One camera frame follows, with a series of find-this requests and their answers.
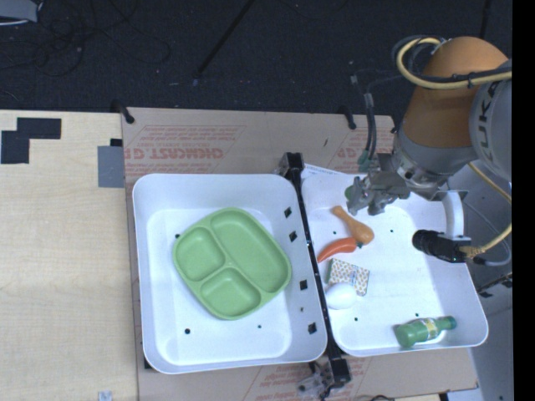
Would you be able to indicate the orange carrot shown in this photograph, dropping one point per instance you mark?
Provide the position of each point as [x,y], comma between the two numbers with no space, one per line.
[336,248]

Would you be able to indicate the patterned packet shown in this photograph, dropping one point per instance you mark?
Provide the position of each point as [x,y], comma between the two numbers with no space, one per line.
[349,276]

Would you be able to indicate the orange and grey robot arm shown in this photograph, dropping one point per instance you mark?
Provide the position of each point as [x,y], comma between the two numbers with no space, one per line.
[443,111]

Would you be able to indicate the white egg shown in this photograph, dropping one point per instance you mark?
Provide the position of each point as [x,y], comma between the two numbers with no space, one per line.
[340,296]

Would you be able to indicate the green bottle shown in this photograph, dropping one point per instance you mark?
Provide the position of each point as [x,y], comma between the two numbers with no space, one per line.
[418,331]

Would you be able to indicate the thin black rod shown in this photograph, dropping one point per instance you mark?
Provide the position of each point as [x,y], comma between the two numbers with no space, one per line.
[310,249]

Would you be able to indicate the orange chicken drumstick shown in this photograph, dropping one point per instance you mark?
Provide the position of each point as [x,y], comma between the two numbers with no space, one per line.
[359,229]

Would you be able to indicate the black cylinder on white bracket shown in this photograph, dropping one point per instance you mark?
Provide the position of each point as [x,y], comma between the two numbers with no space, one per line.
[443,240]

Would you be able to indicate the green divided plate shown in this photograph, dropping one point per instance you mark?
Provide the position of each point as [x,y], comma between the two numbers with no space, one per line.
[232,261]

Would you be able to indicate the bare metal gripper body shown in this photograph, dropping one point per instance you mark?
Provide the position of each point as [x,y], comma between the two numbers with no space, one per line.
[390,181]

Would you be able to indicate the white plastic tray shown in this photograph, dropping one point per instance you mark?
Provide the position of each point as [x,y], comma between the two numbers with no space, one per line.
[401,274]
[179,341]

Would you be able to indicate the brown cardboard board red print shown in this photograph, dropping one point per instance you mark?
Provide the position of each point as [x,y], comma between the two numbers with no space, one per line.
[259,140]

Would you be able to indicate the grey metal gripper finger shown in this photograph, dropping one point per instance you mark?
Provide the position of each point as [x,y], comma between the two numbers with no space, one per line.
[354,199]
[377,206]

